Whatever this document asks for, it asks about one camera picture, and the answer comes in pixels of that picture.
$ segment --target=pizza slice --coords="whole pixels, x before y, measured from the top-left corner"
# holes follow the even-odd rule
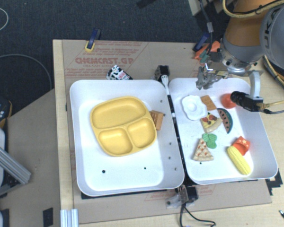
[[[200,121],[202,123],[202,126],[203,126],[205,133],[213,132],[222,123],[221,118],[217,118],[216,116],[214,116],[210,112],[208,112],[206,117],[201,118]]]
[[[195,150],[195,154],[193,157],[195,161],[211,161],[213,160],[213,156],[208,150],[206,142],[203,139],[199,140],[199,144],[197,149]]]

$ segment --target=table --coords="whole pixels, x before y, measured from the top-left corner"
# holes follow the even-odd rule
[[[193,43],[147,43],[151,48],[150,63],[153,67],[162,64],[182,64],[190,63],[193,66]],[[55,78],[55,98],[57,115],[57,140],[58,140],[58,158],[59,158],[59,179],[60,179],[60,201],[61,209],[71,210],[74,208],[73,186],[71,178],[71,156],[69,150],[69,131],[68,118],[65,111],[67,102],[65,94],[65,76],[64,76],[64,57],[63,40],[53,41],[53,59],[54,59],[54,78]],[[151,72],[141,69],[130,68],[127,72],[136,78],[146,79]],[[174,77],[193,76],[191,70],[180,73],[178,70],[172,71]],[[261,96],[265,102],[275,102],[284,100],[283,89],[265,72],[261,75]],[[194,212],[194,215],[200,219],[210,219],[218,226],[284,226],[284,219],[279,210],[284,212],[284,113],[275,115],[262,114],[262,120],[267,131],[268,138],[273,147],[275,157],[279,166],[283,185],[280,188],[273,189],[271,196],[272,203],[261,204],[257,206],[246,206],[239,208],[217,209]],[[96,226],[178,226],[179,214],[168,214],[145,218],[132,218],[126,220],[117,220],[114,222],[99,222],[80,224],[82,227]],[[188,214],[183,217],[185,225],[202,226],[199,222],[190,219]]]

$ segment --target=red tomato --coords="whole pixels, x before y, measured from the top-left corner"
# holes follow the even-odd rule
[[[230,93],[224,94],[222,96],[221,103],[224,106],[224,108],[234,108],[236,106],[236,104],[231,100]]]

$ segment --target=toy corn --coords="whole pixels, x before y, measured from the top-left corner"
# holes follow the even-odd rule
[[[248,175],[251,172],[250,166],[242,154],[234,146],[229,146],[227,148],[227,154],[237,167],[237,169],[243,174]]]

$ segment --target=dark floor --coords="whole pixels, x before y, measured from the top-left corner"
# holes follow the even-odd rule
[[[211,8],[220,36],[229,18]],[[87,40],[97,27],[101,40],[197,42],[206,30],[188,0],[0,0],[0,9],[9,17],[0,30],[0,95],[12,102],[13,113],[54,87],[53,39]],[[0,10],[0,28],[5,22]]]

